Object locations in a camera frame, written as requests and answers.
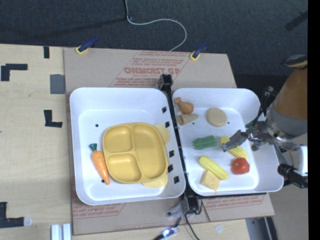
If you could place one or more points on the green beans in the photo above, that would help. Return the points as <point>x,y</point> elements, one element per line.
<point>204,142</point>

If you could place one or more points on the white plastic tray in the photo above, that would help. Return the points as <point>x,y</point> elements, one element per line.
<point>120,104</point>
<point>240,101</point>

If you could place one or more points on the black cylinder on white bracket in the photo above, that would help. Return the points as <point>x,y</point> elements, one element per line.
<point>291,172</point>

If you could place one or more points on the thin black rod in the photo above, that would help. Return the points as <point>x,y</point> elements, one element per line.
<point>176,134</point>

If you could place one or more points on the beige cone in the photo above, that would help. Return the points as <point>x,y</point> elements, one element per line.
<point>187,119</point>

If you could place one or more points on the orange carrot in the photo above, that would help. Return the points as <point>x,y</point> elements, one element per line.
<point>100,162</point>

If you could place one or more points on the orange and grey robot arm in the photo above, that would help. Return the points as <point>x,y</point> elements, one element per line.
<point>292,96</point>

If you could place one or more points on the pale yellow flat piece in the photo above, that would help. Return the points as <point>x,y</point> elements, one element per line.
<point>163,132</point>
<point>156,183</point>

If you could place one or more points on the beige round biscuit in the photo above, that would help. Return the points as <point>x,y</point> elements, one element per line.
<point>216,117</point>

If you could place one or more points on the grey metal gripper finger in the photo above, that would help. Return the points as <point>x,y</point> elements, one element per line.
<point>235,140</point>
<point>258,146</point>

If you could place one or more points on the brown cardboard board red print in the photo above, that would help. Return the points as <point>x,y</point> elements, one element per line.
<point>100,66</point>

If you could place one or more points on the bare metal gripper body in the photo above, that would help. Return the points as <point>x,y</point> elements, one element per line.
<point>265,132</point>

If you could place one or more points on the yellow cheese wedge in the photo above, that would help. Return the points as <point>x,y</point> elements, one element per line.
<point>209,181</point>

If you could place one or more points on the brown chicken drumstick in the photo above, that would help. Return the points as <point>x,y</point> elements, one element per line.
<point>186,106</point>

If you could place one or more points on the yellow divided plate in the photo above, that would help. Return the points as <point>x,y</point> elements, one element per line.
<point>140,146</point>

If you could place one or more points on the yellow corn cob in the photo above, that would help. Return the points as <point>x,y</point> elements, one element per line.
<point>239,152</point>
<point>213,167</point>

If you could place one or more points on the red tomato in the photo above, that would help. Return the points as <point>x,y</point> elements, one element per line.
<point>240,166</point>

